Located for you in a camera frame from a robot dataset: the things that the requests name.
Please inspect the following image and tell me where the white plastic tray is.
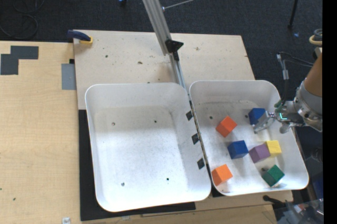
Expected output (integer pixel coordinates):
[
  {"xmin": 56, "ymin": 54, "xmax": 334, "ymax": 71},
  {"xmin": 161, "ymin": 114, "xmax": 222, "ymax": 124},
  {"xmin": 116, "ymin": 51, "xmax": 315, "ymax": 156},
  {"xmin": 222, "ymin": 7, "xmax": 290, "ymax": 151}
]
[
  {"xmin": 189, "ymin": 79, "xmax": 309, "ymax": 197},
  {"xmin": 84, "ymin": 82, "xmax": 212, "ymax": 212}
]

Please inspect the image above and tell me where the green cube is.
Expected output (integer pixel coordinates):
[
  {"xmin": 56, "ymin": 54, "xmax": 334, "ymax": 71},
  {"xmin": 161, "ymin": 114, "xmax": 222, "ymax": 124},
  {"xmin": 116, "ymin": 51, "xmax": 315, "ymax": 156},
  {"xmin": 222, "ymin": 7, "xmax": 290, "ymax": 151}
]
[{"xmin": 262, "ymin": 164, "xmax": 285, "ymax": 187}]

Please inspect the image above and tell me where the orange cube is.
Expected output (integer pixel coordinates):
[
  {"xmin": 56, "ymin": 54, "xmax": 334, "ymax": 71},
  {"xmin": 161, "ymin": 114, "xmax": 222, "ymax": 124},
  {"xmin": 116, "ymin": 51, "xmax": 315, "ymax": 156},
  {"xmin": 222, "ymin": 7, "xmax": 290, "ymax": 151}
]
[
  {"xmin": 215, "ymin": 115, "xmax": 238, "ymax": 138},
  {"xmin": 211, "ymin": 164, "xmax": 233, "ymax": 186}
]

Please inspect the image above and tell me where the blue cube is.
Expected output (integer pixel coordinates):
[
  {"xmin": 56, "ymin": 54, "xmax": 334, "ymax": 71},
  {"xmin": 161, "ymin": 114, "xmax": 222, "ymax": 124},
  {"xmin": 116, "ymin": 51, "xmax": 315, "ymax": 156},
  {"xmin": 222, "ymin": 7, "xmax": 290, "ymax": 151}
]
[
  {"xmin": 248, "ymin": 108, "xmax": 266, "ymax": 126},
  {"xmin": 227, "ymin": 140, "xmax": 249, "ymax": 160}
]

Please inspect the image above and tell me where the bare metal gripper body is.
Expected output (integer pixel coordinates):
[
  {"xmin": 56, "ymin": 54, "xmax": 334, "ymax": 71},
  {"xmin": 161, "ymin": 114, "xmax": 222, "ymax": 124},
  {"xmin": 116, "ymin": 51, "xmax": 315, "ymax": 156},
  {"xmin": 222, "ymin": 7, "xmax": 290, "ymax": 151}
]
[{"xmin": 273, "ymin": 100, "xmax": 323, "ymax": 133}]

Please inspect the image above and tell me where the pale wood board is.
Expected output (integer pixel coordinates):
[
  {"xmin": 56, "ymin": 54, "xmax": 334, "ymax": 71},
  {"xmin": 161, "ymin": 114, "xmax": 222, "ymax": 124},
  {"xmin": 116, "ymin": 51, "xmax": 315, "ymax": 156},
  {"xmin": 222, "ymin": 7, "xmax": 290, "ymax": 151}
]
[{"xmin": 73, "ymin": 29, "xmax": 293, "ymax": 218}]

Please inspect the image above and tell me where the purple cube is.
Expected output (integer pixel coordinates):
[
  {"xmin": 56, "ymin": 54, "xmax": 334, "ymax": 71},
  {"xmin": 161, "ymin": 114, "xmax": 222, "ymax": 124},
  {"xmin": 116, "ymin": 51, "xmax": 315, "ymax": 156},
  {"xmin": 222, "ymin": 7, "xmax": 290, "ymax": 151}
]
[{"xmin": 249, "ymin": 143, "xmax": 271, "ymax": 164}]

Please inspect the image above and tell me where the yellow cube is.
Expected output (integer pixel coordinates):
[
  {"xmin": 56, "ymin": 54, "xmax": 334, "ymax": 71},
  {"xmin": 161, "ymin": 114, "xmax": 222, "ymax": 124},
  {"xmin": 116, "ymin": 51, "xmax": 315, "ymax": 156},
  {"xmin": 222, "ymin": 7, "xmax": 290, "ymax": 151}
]
[{"xmin": 265, "ymin": 140, "xmax": 282, "ymax": 157}]

